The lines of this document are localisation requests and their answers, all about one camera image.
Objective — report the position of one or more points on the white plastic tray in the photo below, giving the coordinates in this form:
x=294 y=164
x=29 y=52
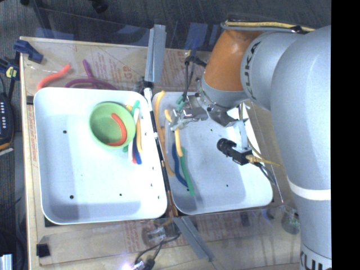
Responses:
x=222 y=173
x=92 y=179

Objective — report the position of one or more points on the blue flexible strip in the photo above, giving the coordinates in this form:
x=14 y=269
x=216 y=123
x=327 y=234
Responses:
x=177 y=167
x=137 y=153

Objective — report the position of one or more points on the red flexible strip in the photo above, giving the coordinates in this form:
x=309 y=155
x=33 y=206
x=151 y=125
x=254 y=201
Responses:
x=122 y=128

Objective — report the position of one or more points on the black cylinder on white bracket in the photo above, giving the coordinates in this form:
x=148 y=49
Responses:
x=234 y=150

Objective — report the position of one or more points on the thin black and white rod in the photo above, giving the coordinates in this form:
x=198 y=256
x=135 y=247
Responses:
x=157 y=139

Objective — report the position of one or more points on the brown cardboard board, red print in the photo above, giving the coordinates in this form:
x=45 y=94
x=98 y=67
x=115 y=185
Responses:
x=118 y=60

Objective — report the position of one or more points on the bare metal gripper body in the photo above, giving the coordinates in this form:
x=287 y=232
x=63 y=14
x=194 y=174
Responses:
x=197 y=112

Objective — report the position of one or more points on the orange flexible strip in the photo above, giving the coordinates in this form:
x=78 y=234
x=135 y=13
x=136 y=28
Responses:
x=53 y=77

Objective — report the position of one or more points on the long yellow flexible strip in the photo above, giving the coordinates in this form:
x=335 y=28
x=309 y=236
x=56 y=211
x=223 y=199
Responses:
x=158 y=105

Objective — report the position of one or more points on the green bowl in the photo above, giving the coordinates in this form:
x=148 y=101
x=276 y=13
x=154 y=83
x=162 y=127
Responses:
x=102 y=122

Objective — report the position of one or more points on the long purple flexible strip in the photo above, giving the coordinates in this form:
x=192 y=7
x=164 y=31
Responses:
x=90 y=81

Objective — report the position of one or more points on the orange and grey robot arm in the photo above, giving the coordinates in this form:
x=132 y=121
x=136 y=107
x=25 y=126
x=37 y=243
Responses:
x=298 y=100

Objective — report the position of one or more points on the green flexible strip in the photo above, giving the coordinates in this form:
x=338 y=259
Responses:
x=136 y=105
x=187 y=173

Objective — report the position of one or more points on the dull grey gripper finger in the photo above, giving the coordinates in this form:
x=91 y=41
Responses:
x=178 y=114
x=177 y=125

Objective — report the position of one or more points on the short purple flexible strip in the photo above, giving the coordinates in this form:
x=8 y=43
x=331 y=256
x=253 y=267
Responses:
x=87 y=67

